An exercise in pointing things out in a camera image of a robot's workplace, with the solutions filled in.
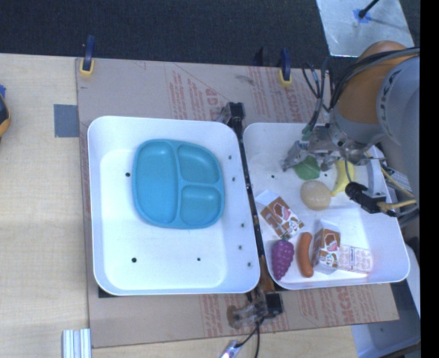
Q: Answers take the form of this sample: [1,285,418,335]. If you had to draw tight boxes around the orange sausage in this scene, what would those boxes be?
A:
[297,231,314,278]

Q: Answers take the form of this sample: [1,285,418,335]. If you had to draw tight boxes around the yellow banana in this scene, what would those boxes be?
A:
[329,159,355,197]

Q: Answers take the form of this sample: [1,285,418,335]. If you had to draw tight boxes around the blue divided plate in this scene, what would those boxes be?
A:
[131,139,226,230]

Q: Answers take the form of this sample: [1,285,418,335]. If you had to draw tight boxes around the green toy lettuce leaf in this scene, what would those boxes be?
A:
[293,157,322,180]

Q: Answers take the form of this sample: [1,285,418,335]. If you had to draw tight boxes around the brown cardboard board red print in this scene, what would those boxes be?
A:
[75,57,400,349]

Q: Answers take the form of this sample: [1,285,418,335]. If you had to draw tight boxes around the black block with thin wires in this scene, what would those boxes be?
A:
[219,101,247,128]
[226,291,284,330]

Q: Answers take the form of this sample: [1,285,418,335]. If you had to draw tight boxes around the white plastic tray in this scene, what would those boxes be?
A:
[87,116,261,297]
[243,122,411,291]

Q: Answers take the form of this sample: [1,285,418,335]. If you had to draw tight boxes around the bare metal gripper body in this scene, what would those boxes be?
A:
[304,123,370,166]

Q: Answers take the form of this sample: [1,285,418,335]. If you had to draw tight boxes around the white and red carton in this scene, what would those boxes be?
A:
[337,244,373,274]

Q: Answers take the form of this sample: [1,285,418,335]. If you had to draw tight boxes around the black cylinder on white bracket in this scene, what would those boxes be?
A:
[344,157,392,215]

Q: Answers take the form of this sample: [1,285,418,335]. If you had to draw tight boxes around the brown and white carton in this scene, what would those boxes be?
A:
[311,219,342,275]
[255,189,305,240]

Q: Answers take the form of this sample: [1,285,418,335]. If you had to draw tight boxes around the beige toy egg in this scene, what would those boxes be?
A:
[299,179,332,211]

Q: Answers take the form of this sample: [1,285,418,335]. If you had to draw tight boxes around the purple grapes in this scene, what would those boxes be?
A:
[271,236,296,281]

